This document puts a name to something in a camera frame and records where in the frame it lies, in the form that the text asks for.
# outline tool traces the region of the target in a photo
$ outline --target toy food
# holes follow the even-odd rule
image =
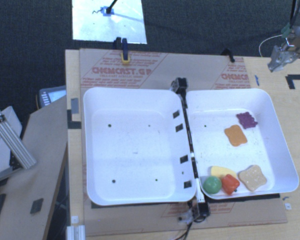
[[[256,127],[258,124],[249,112],[237,114],[236,117],[244,129]]]
[[[220,191],[222,187],[221,180],[215,176],[209,176],[203,183],[203,189],[208,194],[216,194]]]
[[[250,191],[255,191],[267,183],[267,179],[258,165],[252,165],[248,169],[241,171],[239,173],[239,179]]]
[[[248,140],[241,130],[240,126],[235,124],[230,128],[224,130],[225,135],[227,135],[232,146],[237,147],[241,144],[247,143]]]
[[[228,195],[231,195],[240,186],[239,180],[233,177],[231,174],[227,174],[221,179],[222,189]]]
[[[233,170],[230,170],[225,167],[220,167],[220,166],[212,166],[211,167],[211,176],[216,176],[219,179],[222,179],[222,177],[226,176],[227,174],[230,174],[233,177],[237,178],[237,174]]]

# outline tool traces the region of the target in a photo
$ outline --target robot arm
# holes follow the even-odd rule
[[[271,61],[268,68],[271,72],[283,70],[283,67],[300,58],[300,25],[295,25],[297,15],[300,11],[300,0],[298,0],[296,10],[288,25],[283,28],[282,38],[285,41],[281,47],[275,45],[271,54]]]

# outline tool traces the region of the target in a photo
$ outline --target black carpet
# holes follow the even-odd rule
[[[293,0],[141,0],[147,45],[131,50],[259,56],[280,34]],[[264,44],[269,57],[274,44]],[[72,39],[72,0],[0,0],[0,109],[13,106],[25,123],[42,88],[65,84],[65,50],[111,49]]]

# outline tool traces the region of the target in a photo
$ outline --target purple toy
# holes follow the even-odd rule
[[[258,124],[249,112],[237,114],[236,117],[244,129],[256,127]]]

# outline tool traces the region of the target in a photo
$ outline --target white cable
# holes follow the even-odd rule
[[[263,45],[263,43],[266,42],[266,41],[268,41],[268,40],[270,40],[270,39],[272,39],[272,38],[278,38],[278,37],[282,37],[282,34],[278,34],[278,35],[269,37],[269,38],[263,40],[263,41],[260,43],[260,45],[259,45],[259,54],[260,54],[260,57],[263,57],[262,54],[261,54],[261,46]]]

